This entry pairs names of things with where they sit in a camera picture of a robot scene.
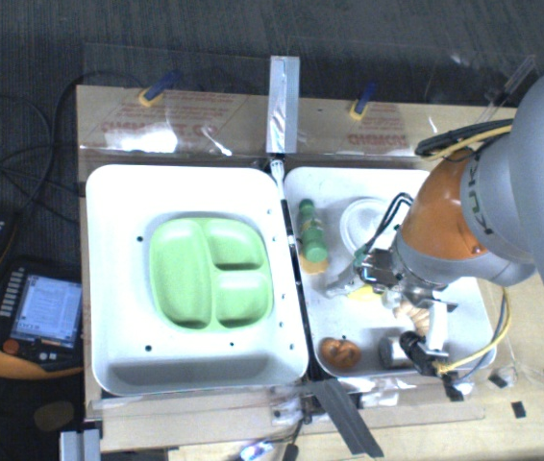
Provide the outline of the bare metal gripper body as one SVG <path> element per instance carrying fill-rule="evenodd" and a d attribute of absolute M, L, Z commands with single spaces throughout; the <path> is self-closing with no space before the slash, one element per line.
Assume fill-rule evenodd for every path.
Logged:
<path fill-rule="evenodd" d="M 436 300 L 435 292 L 444 291 L 444 283 L 431 282 L 413 274 L 392 250 L 376 248 L 360 260 L 360 279 L 383 293 L 383 305 L 397 308 L 403 302 L 418 308 L 429 308 Z"/>

